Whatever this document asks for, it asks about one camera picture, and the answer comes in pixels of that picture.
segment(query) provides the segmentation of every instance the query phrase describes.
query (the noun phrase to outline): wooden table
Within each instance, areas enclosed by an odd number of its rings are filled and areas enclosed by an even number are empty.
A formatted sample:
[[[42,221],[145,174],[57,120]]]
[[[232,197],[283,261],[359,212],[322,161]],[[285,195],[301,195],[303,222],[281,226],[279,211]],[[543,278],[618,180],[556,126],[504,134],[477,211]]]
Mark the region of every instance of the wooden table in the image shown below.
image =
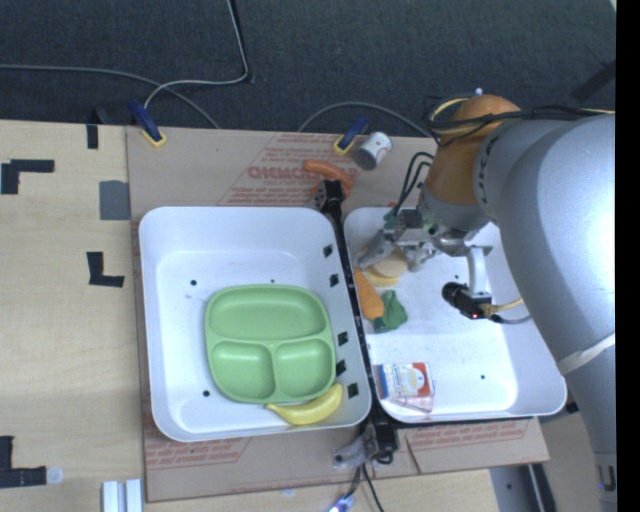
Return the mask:
[[[55,161],[0,195],[0,435],[13,467],[60,467],[62,483],[0,489],[0,510],[99,510],[101,483],[144,479],[129,221],[100,220],[99,183],[126,182],[125,128],[0,121],[0,162]],[[89,286],[87,252],[123,288]],[[164,510],[327,510],[347,485],[145,504]],[[375,482],[387,511],[495,512],[488,470]],[[354,511],[376,510],[366,485]]]

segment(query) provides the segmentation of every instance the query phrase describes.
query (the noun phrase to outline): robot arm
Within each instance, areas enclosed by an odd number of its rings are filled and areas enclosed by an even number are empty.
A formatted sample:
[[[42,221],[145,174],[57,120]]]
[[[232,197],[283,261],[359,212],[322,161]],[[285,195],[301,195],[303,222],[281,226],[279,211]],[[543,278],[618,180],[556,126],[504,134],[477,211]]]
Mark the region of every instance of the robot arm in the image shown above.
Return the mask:
[[[476,96],[464,101],[450,126],[517,112],[502,98]],[[479,263],[469,258],[467,242],[495,223],[521,297],[582,412],[603,510],[614,511],[615,115],[500,119],[467,129],[469,136],[456,128],[440,139],[417,208],[392,210],[359,264],[402,246],[412,270],[444,253],[467,256],[473,274]],[[461,312],[481,306],[473,290],[462,293],[461,305],[449,300]]]

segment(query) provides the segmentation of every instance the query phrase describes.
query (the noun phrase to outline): carrot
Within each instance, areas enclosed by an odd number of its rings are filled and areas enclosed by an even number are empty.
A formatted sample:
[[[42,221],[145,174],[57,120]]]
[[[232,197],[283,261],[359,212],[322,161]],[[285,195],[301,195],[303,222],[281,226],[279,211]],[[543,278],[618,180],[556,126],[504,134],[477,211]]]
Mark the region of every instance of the carrot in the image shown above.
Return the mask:
[[[340,180],[346,189],[353,187],[353,178],[339,167],[324,160],[304,160],[302,168],[308,172],[322,174],[330,180]]]
[[[384,315],[384,303],[364,272],[356,268],[353,272],[353,279],[356,284],[360,310],[365,318],[373,321]]]

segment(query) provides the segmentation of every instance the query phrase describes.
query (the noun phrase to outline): cardboard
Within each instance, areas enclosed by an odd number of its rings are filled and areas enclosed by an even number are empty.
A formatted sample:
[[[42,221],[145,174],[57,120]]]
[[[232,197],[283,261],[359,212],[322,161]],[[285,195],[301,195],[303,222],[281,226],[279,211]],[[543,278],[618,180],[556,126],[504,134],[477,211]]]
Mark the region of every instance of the cardboard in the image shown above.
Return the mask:
[[[164,129],[156,149],[138,128],[127,128],[134,285],[143,403],[146,497],[150,502],[349,482],[353,470],[334,469],[332,450],[351,442],[356,428],[179,443],[155,427],[150,409],[144,303],[137,227],[160,206],[304,206],[321,178],[302,169],[307,158],[327,160],[356,180],[345,215],[398,199],[411,157],[435,153],[424,138],[393,138],[393,151],[363,171],[332,151],[336,135]],[[417,191],[407,199],[414,204]],[[527,464],[548,460],[538,420],[519,419],[402,428],[390,465],[376,478]]]

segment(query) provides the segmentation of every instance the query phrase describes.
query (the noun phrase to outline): can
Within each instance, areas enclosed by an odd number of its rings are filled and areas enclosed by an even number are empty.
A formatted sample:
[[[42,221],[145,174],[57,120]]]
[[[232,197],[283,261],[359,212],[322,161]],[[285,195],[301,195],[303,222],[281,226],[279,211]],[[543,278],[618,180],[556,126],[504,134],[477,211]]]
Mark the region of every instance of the can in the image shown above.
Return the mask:
[[[373,132],[358,148],[354,160],[365,171],[371,171],[382,162],[392,148],[393,144],[386,133]]]

